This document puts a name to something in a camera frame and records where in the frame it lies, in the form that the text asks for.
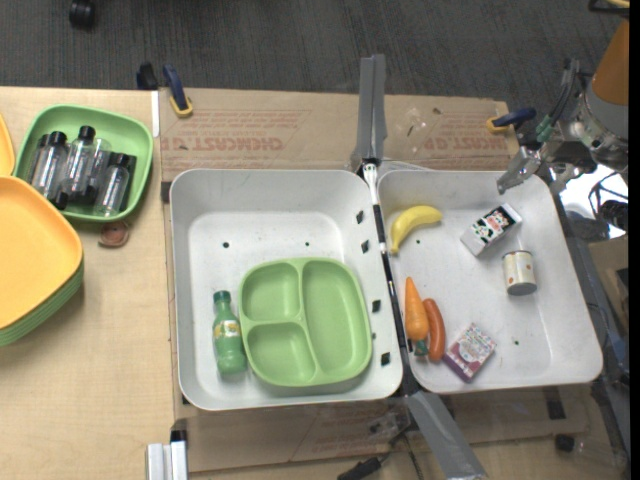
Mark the green plastic bottle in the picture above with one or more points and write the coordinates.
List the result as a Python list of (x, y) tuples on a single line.
[(228, 338)]

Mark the white milk carton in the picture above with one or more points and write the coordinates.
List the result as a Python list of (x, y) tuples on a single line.
[(490, 230)]

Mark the yellow banana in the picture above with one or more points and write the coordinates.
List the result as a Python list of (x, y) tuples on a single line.
[(412, 216)]

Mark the thin black and white rod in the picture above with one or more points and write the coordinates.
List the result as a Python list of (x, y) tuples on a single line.
[(385, 248)]

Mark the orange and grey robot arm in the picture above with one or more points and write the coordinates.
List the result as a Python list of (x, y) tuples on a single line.
[(616, 63)]

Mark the green divided plate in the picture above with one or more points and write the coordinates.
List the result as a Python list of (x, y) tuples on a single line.
[(325, 318)]

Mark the white plastic tray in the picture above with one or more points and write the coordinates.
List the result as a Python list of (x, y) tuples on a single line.
[(270, 228), (500, 328)]

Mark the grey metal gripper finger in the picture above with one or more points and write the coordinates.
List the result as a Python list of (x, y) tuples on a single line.
[(562, 177), (517, 170)]

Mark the small white can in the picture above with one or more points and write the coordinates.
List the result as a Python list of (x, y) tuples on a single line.
[(519, 270)]

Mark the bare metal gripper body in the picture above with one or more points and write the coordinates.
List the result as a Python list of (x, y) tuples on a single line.
[(580, 140)]

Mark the black cylinder on white bracket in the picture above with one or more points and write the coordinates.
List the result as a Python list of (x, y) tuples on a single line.
[(614, 213)]

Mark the brown cardboard board red print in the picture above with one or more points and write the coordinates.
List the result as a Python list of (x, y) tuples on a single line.
[(300, 133)]

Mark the orange sausage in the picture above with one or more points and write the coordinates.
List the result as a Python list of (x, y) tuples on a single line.
[(436, 330)]

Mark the pink and purple packet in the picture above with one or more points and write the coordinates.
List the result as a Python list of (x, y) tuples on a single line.
[(470, 352)]

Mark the yellow plate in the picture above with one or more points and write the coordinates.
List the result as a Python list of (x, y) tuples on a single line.
[(35, 248), (5, 148)]

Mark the clear plastic bottle black cap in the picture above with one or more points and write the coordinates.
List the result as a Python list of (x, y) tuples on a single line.
[(114, 188), (80, 160), (50, 165), (102, 150)]

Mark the orange carrot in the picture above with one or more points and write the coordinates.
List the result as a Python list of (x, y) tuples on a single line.
[(415, 313)]

